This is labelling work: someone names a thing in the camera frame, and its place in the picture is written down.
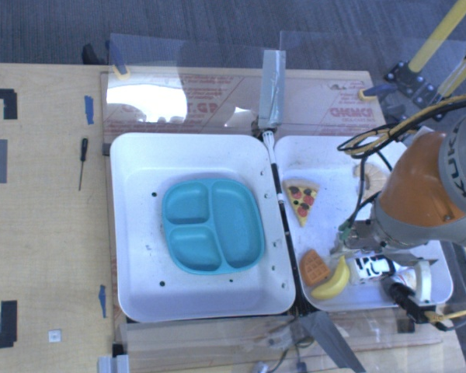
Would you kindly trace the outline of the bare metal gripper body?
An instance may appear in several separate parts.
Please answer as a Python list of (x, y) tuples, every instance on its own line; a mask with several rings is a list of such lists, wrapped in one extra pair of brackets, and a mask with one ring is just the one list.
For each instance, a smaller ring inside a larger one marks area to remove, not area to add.
[(386, 245), (386, 237), (375, 220), (350, 223), (344, 221), (338, 228), (338, 250), (360, 250), (379, 253)]

